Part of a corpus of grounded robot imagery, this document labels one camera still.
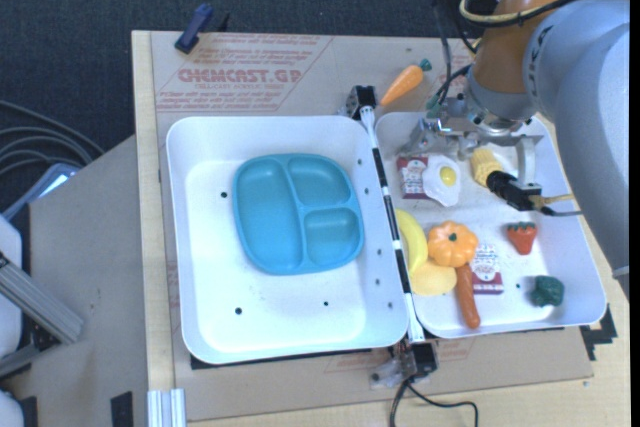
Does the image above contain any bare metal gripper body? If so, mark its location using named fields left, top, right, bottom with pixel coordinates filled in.
left=426, top=95, right=532, bottom=144

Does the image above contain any yellow corn cob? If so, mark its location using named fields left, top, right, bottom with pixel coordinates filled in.
left=469, top=148, right=502, bottom=188

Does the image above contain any white and yellow fried egg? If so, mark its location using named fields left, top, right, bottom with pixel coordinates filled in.
left=421, top=154, right=462, bottom=208

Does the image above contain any red and white carton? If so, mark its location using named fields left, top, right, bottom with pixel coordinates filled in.
left=470, top=243, right=506, bottom=296
left=396, top=155, right=433, bottom=201

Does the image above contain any orange carrot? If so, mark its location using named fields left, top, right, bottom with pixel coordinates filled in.
left=379, top=57, right=433, bottom=108

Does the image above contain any thin black and white rod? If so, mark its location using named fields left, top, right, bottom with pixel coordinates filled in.
left=360, top=106, right=426, bottom=343

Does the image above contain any yellow banana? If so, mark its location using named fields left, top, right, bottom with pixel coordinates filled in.
left=394, top=208, right=430, bottom=277

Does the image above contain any orange pumpkin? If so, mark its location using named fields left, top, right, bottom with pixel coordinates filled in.
left=426, top=220, right=480, bottom=269

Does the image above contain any red strawberry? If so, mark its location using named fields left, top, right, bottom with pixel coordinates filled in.
left=506, top=220, right=539, bottom=257

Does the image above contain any yellow round toy food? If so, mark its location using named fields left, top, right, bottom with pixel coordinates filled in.
left=409, top=258, right=458, bottom=298

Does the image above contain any orange sausage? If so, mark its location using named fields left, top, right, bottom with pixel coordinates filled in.
left=454, top=263, right=482, bottom=331

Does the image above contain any white plastic tray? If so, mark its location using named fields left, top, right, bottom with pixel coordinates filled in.
left=373, top=110, right=609, bottom=340
left=165, top=114, right=412, bottom=365

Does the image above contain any green broccoli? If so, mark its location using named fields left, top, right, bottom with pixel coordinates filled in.
left=529, top=275, right=566, bottom=308

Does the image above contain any blue divided plate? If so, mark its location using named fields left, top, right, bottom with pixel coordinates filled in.
left=231, top=152, right=365, bottom=277

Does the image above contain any brown cardboard board red print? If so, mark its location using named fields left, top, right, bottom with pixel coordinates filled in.
left=149, top=31, right=597, bottom=422

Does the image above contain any black cylinder on white bracket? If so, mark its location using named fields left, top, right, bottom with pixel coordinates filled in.
left=485, top=132, right=545, bottom=212

